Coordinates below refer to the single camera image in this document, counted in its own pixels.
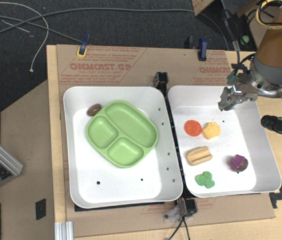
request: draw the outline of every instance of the purple object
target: purple object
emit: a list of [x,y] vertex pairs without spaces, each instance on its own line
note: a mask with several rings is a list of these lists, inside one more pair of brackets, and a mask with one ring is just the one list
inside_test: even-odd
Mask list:
[[248,166],[248,160],[239,154],[236,154],[231,160],[231,167],[236,172],[244,171]]

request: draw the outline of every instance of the wooden table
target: wooden table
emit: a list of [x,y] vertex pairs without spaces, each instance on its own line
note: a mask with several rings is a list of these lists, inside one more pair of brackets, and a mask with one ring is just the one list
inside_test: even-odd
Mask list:
[[[235,63],[236,53],[227,51],[226,56],[229,63]],[[54,220],[56,223],[67,221],[65,208],[65,190],[64,190],[64,171],[62,159],[62,138],[60,124],[60,100],[57,71],[57,49],[54,45],[47,46],[47,70],[48,70],[48,91],[49,91],[49,111],[50,111],[50,129],[51,129],[51,155],[52,155],[52,174],[53,174],[53,197],[54,197]],[[157,71],[164,71],[163,68],[157,68]],[[257,104],[263,115],[282,115],[282,101],[279,99],[269,99],[259,97]],[[271,143],[273,153],[277,160],[282,176],[282,135],[266,130]],[[189,228],[190,236],[195,240],[282,240],[282,201],[278,202],[278,209],[275,209],[276,218],[253,220],[244,222],[231,222],[223,224],[209,224],[192,226]],[[151,231],[127,232],[111,235],[98,235],[90,237],[80,237],[80,240],[163,240],[168,238],[173,228]],[[174,240],[187,239],[185,228],[180,228],[173,237]]]

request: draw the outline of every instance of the white tray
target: white tray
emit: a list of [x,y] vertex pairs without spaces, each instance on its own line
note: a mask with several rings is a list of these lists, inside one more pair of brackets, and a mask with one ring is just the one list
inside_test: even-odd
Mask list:
[[[223,88],[179,85],[168,92],[188,190],[201,198],[276,191],[282,180],[256,103],[246,101],[233,110],[220,111],[218,102]],[[216,122],[221,127],[221,134],[210,140],[203,134],[191,137],[184,131],[187,120],[196,120],[202,127],[208,122]],[[213,158],[191,166],[186,153],[202,146],[209,148]],[[229,160],[235,154],[248,159],[245,171],[231,170]],[[204,171],[212,173],[214,187],[206,188],[196,183],[195,176]]]
[[[119,168],[87,140],[88,108],[116,100],[138,108],[157,127],[156,146],[140,163]],[[173,135],[160,91],[153,87],[76,86],[63,97],[69,159],[70,193],[85,209],[176,200],[183,184]]]

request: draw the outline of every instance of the black floor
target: black floor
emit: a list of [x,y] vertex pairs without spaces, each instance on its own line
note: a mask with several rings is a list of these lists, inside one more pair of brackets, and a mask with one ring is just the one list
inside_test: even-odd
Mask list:
[[[192,10],[191,0],[0,0],[18,3],[35,9],[41,14],[77,8],[126,8],[138,10],[185,9]],[[192,12],[135,12],[113,10],[81,10],[64,12],[46,17],[49,28],[69,35],[72,40],[50,32],[45,45],[78,45],[85,32],[91,34],[90,43],[100,46],[184,48],[188,36],[194,37],[194,47],[200,37],[208,40],[208,49],[226,50],[222,33],[232,50],[229,35],[221,18],[221,0],[215,0],[202,15]],[[37,16],[28,8],[17,5],[0,4],[0,15],[26,20]],[[15,24],[11,19],[0,18],[0,30]],[[44,26],[42,19],[32,21]],[[237,18],[235,35],[249,35],[244,17]],[[0,33],[0,112],[46,80],[45,45],[34,61],[34,78],[29,77],[31,62],[42,44],[46,30],[23,24],[22,29],[13,28]],[[251,42],[242,50],[254,51]]]

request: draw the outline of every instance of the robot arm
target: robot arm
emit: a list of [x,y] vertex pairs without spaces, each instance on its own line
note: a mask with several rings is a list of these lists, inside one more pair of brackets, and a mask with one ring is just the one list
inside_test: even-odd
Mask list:
[[[250,68],[242,63],[229,75],[228,84],[218,103],[221,111],[228,111],[247,100],[256,101],[258,96],[282,99],[282,6],[272,23],[260,19],[260,10],[270,2],[263,2],[256,13],[257,21],[268,28],[258,51],[251,58]],[[262,126],[282,134],[282,117],[266,115],[261,120]]]

